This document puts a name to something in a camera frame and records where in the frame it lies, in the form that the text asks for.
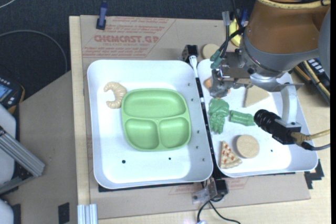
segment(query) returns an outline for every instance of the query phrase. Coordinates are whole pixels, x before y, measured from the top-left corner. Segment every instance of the green divided plate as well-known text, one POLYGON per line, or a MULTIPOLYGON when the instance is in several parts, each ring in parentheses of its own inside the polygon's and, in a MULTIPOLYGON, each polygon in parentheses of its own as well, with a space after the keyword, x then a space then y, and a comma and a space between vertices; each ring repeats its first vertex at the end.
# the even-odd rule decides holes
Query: green divided plate
POLYGON ((191 137, 187 104, 170 89, 137 89, 125 94, 121 104, 124 134, 141 151, 175 150, 191 137))

